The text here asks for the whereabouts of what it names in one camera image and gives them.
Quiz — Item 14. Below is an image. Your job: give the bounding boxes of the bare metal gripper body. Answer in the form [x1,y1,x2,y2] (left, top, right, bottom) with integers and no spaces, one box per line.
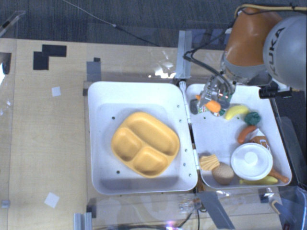
[203,74,237,101]

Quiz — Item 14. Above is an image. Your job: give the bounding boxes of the small can with grey lid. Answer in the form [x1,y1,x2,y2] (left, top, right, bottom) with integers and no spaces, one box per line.
[189,99,220,117]

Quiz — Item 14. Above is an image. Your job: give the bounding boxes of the yellow banana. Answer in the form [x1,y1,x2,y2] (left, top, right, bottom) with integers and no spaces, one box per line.
[224,104,250,121]
[239,175,279,186]

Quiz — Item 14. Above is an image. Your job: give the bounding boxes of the thin black and white rod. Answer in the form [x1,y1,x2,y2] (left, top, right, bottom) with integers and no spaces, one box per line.
[178,80,201,171]

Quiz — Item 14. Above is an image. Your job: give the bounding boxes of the green broccoli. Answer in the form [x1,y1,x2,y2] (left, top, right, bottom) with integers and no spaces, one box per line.
[244,111,261,126]

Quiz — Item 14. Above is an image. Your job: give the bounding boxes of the white plastic tray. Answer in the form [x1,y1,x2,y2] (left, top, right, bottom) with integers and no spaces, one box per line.
[87,81,199,196]
[186,83,293,190]

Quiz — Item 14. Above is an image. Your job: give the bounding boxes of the orange sausage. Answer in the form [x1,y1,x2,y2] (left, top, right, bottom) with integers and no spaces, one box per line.
[237,125,258,145]

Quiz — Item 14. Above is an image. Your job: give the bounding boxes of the brown and white carton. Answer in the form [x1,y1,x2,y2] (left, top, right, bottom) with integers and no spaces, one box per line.
[249,135,272,153]

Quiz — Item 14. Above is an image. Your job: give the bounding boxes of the yellow ridged biscuit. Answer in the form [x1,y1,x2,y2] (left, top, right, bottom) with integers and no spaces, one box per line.
[199,154,221,172]

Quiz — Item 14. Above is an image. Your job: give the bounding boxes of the white bowl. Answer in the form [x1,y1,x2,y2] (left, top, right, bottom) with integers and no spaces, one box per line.
[230,142,274,181]

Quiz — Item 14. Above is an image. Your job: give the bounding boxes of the brown bread roll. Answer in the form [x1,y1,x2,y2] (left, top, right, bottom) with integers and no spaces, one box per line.
[212,163,235,186]

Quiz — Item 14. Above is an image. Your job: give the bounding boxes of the yellow divided plate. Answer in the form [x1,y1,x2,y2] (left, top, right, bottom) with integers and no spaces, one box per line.
[111,111,181,179]

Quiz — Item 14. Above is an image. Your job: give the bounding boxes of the dark orange carrot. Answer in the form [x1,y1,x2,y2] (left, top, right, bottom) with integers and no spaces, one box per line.
[268,168,290,184]

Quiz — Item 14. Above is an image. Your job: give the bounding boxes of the black cylinder on white bracket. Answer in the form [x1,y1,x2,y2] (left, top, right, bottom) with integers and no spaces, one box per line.
[258,84,294,99]

